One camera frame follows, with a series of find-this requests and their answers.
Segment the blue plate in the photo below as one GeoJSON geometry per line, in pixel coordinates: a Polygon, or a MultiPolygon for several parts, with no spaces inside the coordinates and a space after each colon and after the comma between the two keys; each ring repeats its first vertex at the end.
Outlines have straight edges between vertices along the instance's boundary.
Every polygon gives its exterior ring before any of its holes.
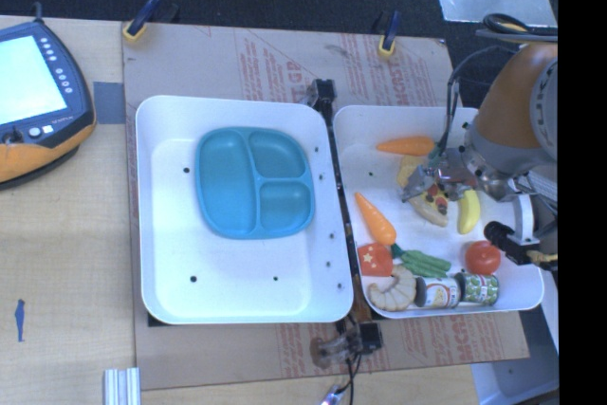
{"type": "Polygon", "coordinates": [[[221,236],[265,239],[303,230],[314,215],[314,187],[301,145],[278,130],[228,127],[196,148],[200,209],[221,236]]]}

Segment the white tray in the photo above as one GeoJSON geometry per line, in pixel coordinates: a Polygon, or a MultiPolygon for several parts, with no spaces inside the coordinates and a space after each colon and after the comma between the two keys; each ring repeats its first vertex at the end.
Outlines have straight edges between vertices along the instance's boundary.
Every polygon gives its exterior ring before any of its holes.
{"type": "Polygon", "coordinates": [[[353,302],[331,151],[322,116],[308,106],[175,96],[136,114],[142,298],[162,322],[334,322],[353,302]],[[314,183],[310,224],[288,237],[236,240],[206,224],[194,153],[227,126],[284,131],[302,146],[314,183]]]}
{"type": "MultiPolygon", "coordinates": [[[[458,108],[449,139],[450,147],[464,141],[462,124],[472,122],[476,110],[458,108]]],[[[460,271],[464,264],[463,246],[467,242],[486,239],[483,229],[489,221],[497,220],[514,228],[514,207],[511,203],[497,203],[482,192],[481,220],[466,235],[457,231],[457,204],[450,203],[450,222],[445,228],[429,223],[414,212],[410,204],[399,197],[396,175],[400,156],[376,149],[379,142],[391,138],[427,135],[438,140],[445,126],[446,110],[441,107],[409,106],[345,106],[335,116],[334,129],[338,145],[341,178],[346,203],[352,221],[357,247],[371,243],[372,239],[362,221],[354,198],[361,192],[386,215],[397,233],[396,242],[402,249],[420,249],[430,255],[451,262],[451,273],[460,271]]],[[[419,308],[411,304],[401,312],[387,312],[374,307],[387,318],[413,318],[436,315],[453,315],[472,312],[525,310],[538,305],[543,296],[543,279],[540,269],[517,266],[506,257],[495,272],[500,283],[499,298],[495,305],[460,303],[455,308],[419,308]]],[[[391,277],[361,276],[363,291],[372,282],[382,287],[391,277]]]]}

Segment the toy can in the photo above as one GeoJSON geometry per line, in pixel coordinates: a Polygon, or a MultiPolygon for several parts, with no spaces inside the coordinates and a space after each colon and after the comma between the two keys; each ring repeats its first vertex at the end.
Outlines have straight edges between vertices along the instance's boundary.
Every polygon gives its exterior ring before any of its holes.
{"type": "Polygon", "coordinates": [[[500,293],[500,284],[495,275],[458,273],[455,280],[459,284],[462,301],[483,305],[494,305],[500,293]]]}
{"type": "Polygon", "coordinates": [[[417,277],[415,283],[417,307],[456,307],[459,304],[460,286],[451,277],[417,277]]]}

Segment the red tomato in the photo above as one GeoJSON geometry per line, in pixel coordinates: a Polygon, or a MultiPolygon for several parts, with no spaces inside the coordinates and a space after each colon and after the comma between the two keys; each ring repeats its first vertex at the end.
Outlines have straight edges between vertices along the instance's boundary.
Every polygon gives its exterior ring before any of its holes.
{"type": "Polygon", "coordinates": [[[490,275],[502,263],[502,252],[488,240],[479,240],[468,247],[465,259],[468,272],[490,275]]]}
{"type": "Polygon", "coordinates": [[[390,277],[392,252],[385,245],[370,243],[358,248],[360,273],[375,277],[390,277]]]}

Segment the yellow banana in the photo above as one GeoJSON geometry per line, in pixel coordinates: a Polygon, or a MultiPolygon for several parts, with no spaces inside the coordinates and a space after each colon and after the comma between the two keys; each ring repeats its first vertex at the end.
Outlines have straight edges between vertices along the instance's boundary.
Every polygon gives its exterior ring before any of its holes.
{"type": "Polygon", "coordinates": [[[473,189],[468,189],[464,191],[464,197],[459,200],[457,230],[460,234],[470,233],[479,219],[481,219],[481,203],[478,194],[473,189]]]}

